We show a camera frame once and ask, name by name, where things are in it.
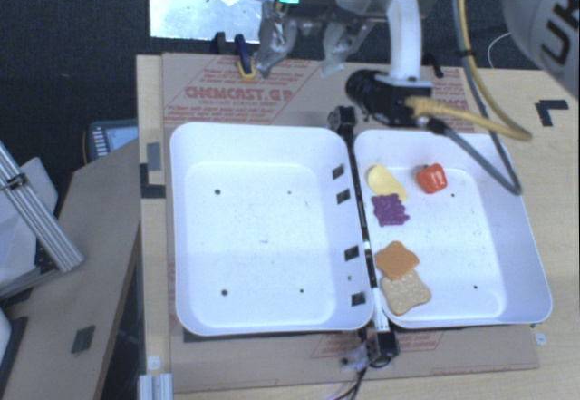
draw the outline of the dark background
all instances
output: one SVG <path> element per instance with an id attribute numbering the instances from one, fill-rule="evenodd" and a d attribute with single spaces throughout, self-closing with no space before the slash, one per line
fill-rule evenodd
<path id="1" fill-rule="evenodd" d="M 486 67 L 489 44 L 507 30 L 500 0 L 468 0 L 468 14 L 478 63 Z M 450 0 L 439 0 L 423 32 L 425 52 L 459 65 Z M 386 28 L 377 27 L 350 60 L 384 63 L 388 48 Z M 136 117 L 136 55 L 207 51 L 207 43 L 151 38 L 149 0 L 0 0 L 0 141 L 19 163 L 39 156 L 62 198 L 83 164 L 89 124 Z M 303 40 L 293 57 L 321 59 L 322 46 Z M 497 67 L 533 67 L 509 38 L 493 58 Z M 103 398 L 134 392 L 134 303 L 130 298 Z"/>

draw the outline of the tan bread slice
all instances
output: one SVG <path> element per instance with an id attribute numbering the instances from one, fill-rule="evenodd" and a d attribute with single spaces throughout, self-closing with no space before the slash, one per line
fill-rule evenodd
<path id="1" fill-rule="evenodd" d="M 409 197 L 406 190 L 394 178 L 394 176 L 381 164 L 375 164 L 366 175 L 366 183 L 374 195 L 391 195 L 396 193 L 400 201 L 406 201 Z"/>
<path id="2" fill-rule="evenodd" d="M 392 313 L 404 315 L 413 307 L 431 300 L 431 292 L 423 283 L 417 271 L 413 270 L 399 280 L 381 279 L 381 289 L 387 297 L 387 303 Z"/>
<path id="3" fill-rule="evenodd" d="M 419 258 L 395 240 L 374 255 L 374 264 L 389 280 L 398 280 L 415 269 Z"/>

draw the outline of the wooden table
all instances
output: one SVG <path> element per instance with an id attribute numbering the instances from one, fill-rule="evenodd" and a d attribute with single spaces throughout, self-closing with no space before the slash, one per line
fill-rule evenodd
<path id="1" fill-rule="evenodd" d="M 162 61 L 138 58 L 140 161 L 150 141 L 163 141 Z M 524 187 L 527 213 L 554 300 L 550 318 L 534 331 L 546 337 L 538 346 L 538 370 L 434 376 L 370 381 L 361 399 L 577 398 L 580 392 L 580 311 L 578 288 L 578 102 L 549 76 L 537 71 L 483 70 L 497 101 L 534 134 L 530 143 L 505 140 Z M 569 109 L 549 112 L 553 126 L 538 117 L 539 101 L 565 100 Z M 163 170 L 151 171 L 152 184 L 163 183 Z M 167 373 L 169 321 L 166 230 L 163 201 L 144 200 L 142 207 L 143 273 L 148 373 Z M 329 398 L 339 385 L 299 385 L 175 395 L 178 400 Z"/>

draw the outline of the white tray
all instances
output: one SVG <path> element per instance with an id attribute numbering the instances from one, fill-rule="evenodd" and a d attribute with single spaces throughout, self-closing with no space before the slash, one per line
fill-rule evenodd
<path id="1" fill-rule="evenodd" d="M 496 167 L 491 138 L 465 134 Z M 461 327 L 536 323 L 548 317 L 552 298 L 521 197 L 492 180 L 466 152 L 443 136 L 417 131 L 366 131 L 355 153 L 373 253 L 399 240 L 420 259 L 416 268 L 430 288 L 429 303 L 389 319 L 401 327 Z M 414 179 L 422 166 L 444 167 L 448 187 L 426 194 Z M 409 194 L 411 218 L 380 227 L 364 179 L 382 164 Z"/>
<path id="2" fill-rule="evenodd" d="M 193 122 L 171 136 L 170 158 L 176 308 L 186 329 L 217 336 L 369 321 L 352 175 L 336 134 Z"/>

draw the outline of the tray with toy food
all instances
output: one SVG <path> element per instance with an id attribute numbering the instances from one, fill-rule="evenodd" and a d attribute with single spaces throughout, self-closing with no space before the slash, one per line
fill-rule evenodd
<path id="1" fill-rule="evenodd" d="M 495 161 L 489 137 L 466 137 Z M 369 322 L 375 305 L 408 328 L 548 316 L 551 297 L 521 198 L 444 137 L 367 131 L 355 155 L 378 303 L 338 135 L 207 122 L 173 132 L 176 309 L 187 330 L 352 330 Z"/>

